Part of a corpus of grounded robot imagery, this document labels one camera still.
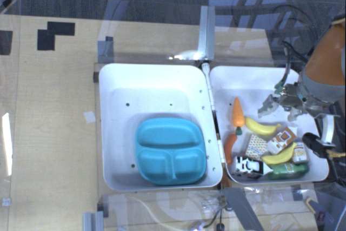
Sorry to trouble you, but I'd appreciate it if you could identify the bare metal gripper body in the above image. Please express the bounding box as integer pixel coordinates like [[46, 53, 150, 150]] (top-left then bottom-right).
[[276, 83, 334, 117]]

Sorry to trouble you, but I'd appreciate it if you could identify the yellow banana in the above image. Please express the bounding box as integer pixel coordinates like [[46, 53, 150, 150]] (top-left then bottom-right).
[[260, 142, 298, 166], [244, 116, 282, 136]]

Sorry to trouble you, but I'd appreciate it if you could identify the brown and white carton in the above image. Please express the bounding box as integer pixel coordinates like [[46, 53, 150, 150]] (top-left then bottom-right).
[[267, 127, 298, 155]]

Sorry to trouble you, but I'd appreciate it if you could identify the light orange carrot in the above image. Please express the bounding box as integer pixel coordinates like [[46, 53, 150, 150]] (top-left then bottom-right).
[[232, 97, 245, 128]]

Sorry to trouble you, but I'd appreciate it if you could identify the white plastic tray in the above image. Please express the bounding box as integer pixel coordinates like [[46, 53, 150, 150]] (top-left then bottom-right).
[[98, 63, 224, 193], [209, 65, 330, 186]]

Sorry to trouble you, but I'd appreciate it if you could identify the small white and yellow can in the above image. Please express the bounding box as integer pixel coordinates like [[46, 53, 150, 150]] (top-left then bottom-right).
[[292, 142, 310, 165]]

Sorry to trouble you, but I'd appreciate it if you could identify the white orange patterned packet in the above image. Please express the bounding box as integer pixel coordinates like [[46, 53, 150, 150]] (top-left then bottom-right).
[[245, 134, 269, 162]]

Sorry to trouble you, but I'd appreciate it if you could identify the dark orange carrot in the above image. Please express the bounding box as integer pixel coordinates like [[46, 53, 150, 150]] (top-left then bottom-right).
[[223, 127, 243, 166]]

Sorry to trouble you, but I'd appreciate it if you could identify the green plastic bottle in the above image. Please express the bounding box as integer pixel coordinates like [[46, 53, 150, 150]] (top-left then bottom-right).
[[265, 162, 309, 181]]

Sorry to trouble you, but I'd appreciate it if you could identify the thin black and white rod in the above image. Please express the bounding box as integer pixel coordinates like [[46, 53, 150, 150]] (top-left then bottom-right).
[[202, 62, 227, 164]]

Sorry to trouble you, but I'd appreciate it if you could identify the black and white carton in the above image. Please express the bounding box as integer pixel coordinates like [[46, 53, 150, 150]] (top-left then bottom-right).
[[234, 156, 274, 180]]

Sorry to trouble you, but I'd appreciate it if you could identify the blue divided plate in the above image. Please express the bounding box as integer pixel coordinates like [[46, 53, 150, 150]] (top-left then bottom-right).
[[134, 117, 208, 186]]

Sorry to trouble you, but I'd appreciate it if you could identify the black cylinder on white bracket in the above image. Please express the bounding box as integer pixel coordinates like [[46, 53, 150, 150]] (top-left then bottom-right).
[[302, 113, 337, 159]]

